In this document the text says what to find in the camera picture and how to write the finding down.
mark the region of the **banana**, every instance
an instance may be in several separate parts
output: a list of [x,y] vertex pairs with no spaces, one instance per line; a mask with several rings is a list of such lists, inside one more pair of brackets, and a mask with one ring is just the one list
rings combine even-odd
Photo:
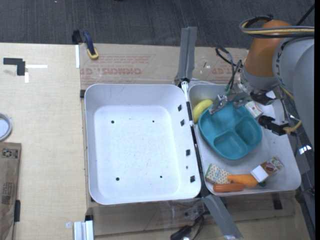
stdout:
[[199,117],[207,108],[209,108],[213,104],[211,99],[205,99],[200,101],[192,110],[193,122],[196,124],[198,122]]

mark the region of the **sausage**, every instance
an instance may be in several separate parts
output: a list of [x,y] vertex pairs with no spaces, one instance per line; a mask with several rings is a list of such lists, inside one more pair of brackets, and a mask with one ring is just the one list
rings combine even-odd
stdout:
[[227,183],[227,184],[214,184],[214,192],[233,192],[244,190],[244,185],[241,183]]

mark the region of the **carrot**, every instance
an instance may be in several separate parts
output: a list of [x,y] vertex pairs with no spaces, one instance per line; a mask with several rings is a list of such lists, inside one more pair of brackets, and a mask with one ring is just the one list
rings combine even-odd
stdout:
[[250,187],[254,187],[259,183],[251,174],[228,175],[227,179]]
[[233,192],[233,191],[242,191],[244,185],[241,183],[226,183],[226,184],[214,184],[214,192]]

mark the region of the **brown paper bag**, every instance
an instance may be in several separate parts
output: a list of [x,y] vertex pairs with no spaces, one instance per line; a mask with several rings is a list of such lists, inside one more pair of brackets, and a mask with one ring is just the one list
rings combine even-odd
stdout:
[[12,240],[21,144],[0,142],[0,240]]

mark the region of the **dark floor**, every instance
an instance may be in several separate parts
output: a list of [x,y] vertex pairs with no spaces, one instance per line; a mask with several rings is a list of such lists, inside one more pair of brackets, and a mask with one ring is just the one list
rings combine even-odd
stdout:
[[[272,14],[275,19],[296,25],[314,3],[315,0],[0,0],[0,42],[72,44],[73,30],[88,30],[94,43],[179,46],[181,28],[195,26],[196,46],[248,49],[252,37],[240,31],[241,21]],[[315,10],[301,25],[315,26]],[[314,153],[306,155],[306,159],[312,169]],[[302,208],[313,239],[314,217],[310,218],[310,206],[303,203]]]

